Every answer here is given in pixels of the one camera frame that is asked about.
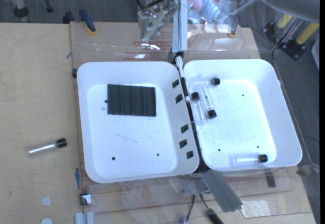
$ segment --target gray carpet floor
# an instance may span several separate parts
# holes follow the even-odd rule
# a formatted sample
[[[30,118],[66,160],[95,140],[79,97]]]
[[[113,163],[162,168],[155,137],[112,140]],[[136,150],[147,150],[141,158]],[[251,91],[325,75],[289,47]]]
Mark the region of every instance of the gray carpet floor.
[[[71,11],[76,21],[80,21],[79,10],[84,9],[93,21],[137,22],[137,4],[135,0],[49,0],[53,13],[46,12],[44,0],[25,0],[29,9],[31,23],[62,23],[62,17]],[[20,22],[14,17],[13,3],[0,0],[0,22]],[[261,30],[270,21],[277,21],[282,14],[261,2],[257,2],[240,14],[240,25],[250,27],[263,53],[269,53],[273,44]],[[304,55],[295,61],[280,51],[271,60],[277,68],[287,93],[287,101],[293,112],[293,118],[299,128],[298,135],[303,146],[303,165],[319,166],[319,70],[312,56],[312,46],[319,36],[317,30],[305,43]],[[319,209],[319,172],[305,180],[306,190],[310,191],[311,204],[317,223],[320,223]]]

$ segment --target yellow pole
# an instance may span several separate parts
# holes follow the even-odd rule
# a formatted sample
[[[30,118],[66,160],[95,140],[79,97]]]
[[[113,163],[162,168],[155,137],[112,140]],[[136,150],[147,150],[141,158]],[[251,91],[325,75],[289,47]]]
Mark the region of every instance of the yellow pole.
[[[307,25],[306,28],[297,36],[296,42],[303,45],[318,28],[318,23],[309,23],[309,25]]]
[[[291,15],[283,14],[281,16],[281,18],[277,21],[276,25],[279,28],[283,29],[289,23],[289,21],[291,20],[291,18],[292,18]]]

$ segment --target black connector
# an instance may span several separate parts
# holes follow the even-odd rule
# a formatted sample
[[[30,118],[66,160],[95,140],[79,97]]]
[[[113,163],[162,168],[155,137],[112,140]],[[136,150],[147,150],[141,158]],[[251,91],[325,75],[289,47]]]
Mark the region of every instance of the black connector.
[[[212,223],[223,224],[223,222],[217,216],[217,214],[214,212],[213,209],[208,209],[208,211],[206,212],[206,215],[209,217],[209,219],[211,220]]]

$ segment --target wooden table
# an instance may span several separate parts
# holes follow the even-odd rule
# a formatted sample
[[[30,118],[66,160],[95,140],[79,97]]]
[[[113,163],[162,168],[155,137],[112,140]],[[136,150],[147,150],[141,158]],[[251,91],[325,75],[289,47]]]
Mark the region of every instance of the wooden table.
[[[75,177],[80,157],[71,49],[69,25],[0,23],[0,223],[40,223],[45,217],[74,223],[75,213],[83,211]],[[28,146],[62,137],[67,147],[28,157]],[[315,223],[303,184],[296,185],[303,213],[245,219],[236,211],[219,217],[224,223]],[[43,205],[47,198],[50,204]],[[198,210],[202,204],[195,203]],[[134,212],[95,215],[96,224],[108,220],[144,223]],[[188,223],[209,222],[196,217]]]

